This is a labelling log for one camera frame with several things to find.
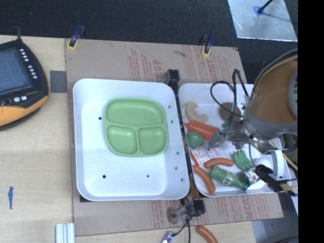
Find red and white packet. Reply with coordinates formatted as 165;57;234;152
189;145;219;166

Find green divided plate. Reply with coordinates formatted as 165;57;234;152
103;97;169;157

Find beige croissant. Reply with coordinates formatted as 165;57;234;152
184;101;209;125

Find black cylinder on white bracket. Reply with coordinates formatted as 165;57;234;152
254;149;292;193

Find brown biscuit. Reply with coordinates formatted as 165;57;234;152
218;101;242;122

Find orange bottle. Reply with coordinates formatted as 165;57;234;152
184;120;221;142

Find white plastic tray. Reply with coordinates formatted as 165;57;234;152
178;83;292;198
72;78;191;202

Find black block with thin wires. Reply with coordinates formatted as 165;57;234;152
167;198;206;224
163;69;181;86

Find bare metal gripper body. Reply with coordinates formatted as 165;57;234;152
226;121;269;149

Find green grapes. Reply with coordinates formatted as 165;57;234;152
232;149;254;172

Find orange sausage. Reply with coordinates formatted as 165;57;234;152
196;225;219;243
204;157;234;170
192;164;216;194

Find green pepper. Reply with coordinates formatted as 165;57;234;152
186;131;205;149

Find thin black and white rod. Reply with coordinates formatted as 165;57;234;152
171;83;195;200

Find brown cardboard board red print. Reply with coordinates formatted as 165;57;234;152
64;38;285;237

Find small printed can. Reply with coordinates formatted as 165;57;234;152
238;171;260;186

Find green bottle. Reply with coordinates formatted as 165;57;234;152
208;165;250;192

